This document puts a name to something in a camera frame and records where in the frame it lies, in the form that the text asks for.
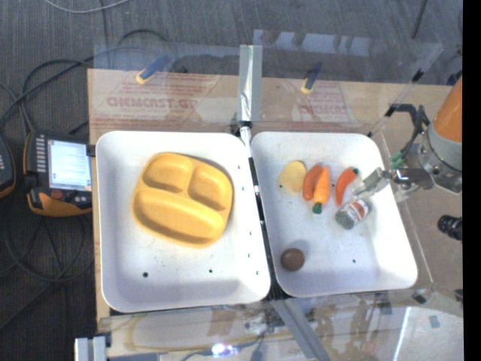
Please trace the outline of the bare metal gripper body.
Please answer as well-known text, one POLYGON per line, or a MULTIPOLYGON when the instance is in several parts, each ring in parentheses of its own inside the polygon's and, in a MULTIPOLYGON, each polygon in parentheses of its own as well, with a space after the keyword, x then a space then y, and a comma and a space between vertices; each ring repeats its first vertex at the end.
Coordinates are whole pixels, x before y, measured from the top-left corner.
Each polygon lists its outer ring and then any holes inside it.
POLYGON ((462 172, 442 160, 429 145, 413 145, 399 150, 390 158, 392 179, 405 190, 439 187, 462 194, 462 172))

